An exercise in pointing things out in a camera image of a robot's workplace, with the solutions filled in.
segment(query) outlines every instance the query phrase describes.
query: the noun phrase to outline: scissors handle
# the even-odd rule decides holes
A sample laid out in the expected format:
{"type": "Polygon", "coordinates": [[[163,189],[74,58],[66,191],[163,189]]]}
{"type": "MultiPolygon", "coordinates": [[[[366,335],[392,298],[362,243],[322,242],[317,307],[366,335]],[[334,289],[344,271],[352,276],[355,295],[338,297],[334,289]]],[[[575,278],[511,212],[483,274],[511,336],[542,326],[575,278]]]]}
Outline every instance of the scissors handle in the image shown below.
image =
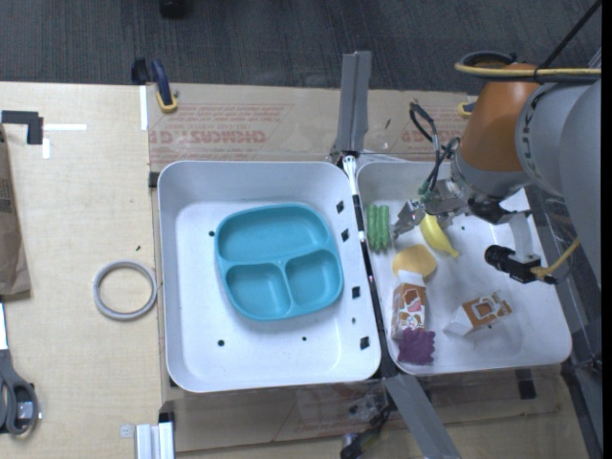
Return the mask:
{"type": "Polygon", "coordinates": [[[38,399],[32,385],[21,379],[12,368],[11,353],[0,350],[0,426],[5,425],[12,435],[27,432],[38,419],[38,399]],[[7,390],[7,401],[2,394],[7,390]],[[32,417],[19,416],[19,403],[32,403],[32,417]]]}

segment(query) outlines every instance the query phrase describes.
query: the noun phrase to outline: dark floor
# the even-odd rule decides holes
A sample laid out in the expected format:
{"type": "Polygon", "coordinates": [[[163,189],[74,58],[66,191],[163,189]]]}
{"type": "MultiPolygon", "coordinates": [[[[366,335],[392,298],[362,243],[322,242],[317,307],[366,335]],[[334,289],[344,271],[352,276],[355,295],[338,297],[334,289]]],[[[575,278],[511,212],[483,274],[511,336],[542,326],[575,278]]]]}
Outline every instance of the dark floor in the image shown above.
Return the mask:
{"type": "MultiPolygon", "coordinates": [[[[596,0],[0,0],[0,80],[128,84],[136,57],[176,82],[339,87],[343,53],[373,52],[371,88],[476,93],[473,51],[541,63],[596,0]]],[[[601,9],[554,64],[585,66],[601,9]]]]}

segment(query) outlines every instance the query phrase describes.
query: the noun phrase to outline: wooden table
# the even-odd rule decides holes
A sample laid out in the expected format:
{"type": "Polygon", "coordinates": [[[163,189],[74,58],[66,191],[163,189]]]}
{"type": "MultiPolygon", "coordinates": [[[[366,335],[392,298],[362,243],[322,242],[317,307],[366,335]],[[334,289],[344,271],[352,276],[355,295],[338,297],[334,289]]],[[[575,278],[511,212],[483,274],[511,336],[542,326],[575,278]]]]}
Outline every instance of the wooden table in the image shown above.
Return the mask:
{"type": "MultiPolygon", "coordinates": [[[[113,260],[155,266],[141,89],[5,82],[0,110],[37,111],[45,124],[86,125],[47,131],[49,159],[41,146],[26,144],[25,126],[4,126],[32,278],[30,293],[5,305],[8,337],[15,369],[35,384],[43,419],[25,440],[0,435],[0,457],[134,457],[134,441],[121,436],[121,427],[157,424],[162,405],[157,312],[130,322],[104,317],[92,283],[113,260]]],[[[107,301],[118,309],[135,309],[148,296],[137,274],[107,279],[107,301]]],[[[561,378],[554,389],[554,413],[451,424],[448,432],[466,458],[586,458],[561,378]]],[[[373,457],[421,456],[405,430],[382,437],[373,457]]],[[[180,455],[338,458],[340,444],[333,437],[180,455]]]]}

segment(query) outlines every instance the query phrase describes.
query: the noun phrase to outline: blue plate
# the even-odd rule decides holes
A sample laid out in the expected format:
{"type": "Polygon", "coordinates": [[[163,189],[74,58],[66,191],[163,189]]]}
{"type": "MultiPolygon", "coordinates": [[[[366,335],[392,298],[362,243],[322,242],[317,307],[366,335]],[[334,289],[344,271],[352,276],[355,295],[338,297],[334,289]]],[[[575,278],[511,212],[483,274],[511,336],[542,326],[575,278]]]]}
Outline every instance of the blue plate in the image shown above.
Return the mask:
{"type": "Polygon", "coordinates": [[[217,228],[214,249],[226,294],[245,317],[298,317],[329,306],[342,292],[336,242],[308,206],[236,212],[217,228]]]}

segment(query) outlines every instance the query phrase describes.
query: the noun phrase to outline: gray ring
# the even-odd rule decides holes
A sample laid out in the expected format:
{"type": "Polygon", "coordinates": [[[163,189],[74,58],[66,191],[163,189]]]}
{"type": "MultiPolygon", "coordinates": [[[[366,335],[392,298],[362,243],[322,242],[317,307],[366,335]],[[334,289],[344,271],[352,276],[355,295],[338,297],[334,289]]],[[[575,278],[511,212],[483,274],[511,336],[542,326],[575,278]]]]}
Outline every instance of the gray ring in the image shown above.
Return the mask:
{"type": "Polygon", "coordinates": [[[110,264],[107,264],[102,267],[96,274],[96,278],[94,279],[94,302],[96,302],[96,306],[98,306],[98,309],[103,315],[112,319],[130,320],[136,319],[137,317],[141,317],[153,307],[156,299],[157,284],[155,282],[155,274],[153,274],[153,271],[145,267],[142,263],[137,262],[135,260],[122,259],[116,260],[115,262],[111,262],[110,264]],[[149,284],[151,285],[151,296],[149,297],[148,301],[144,303],[144,306],[142,306],[140,309],[129,313],[122,313],[109,308],[108,306],[106,306],[106,304],[102,302],[102,299],[99,296],[100,283],[106,275],[108,275],[115,269],[134,269],[144,275],[149,281],[149,284]]]}

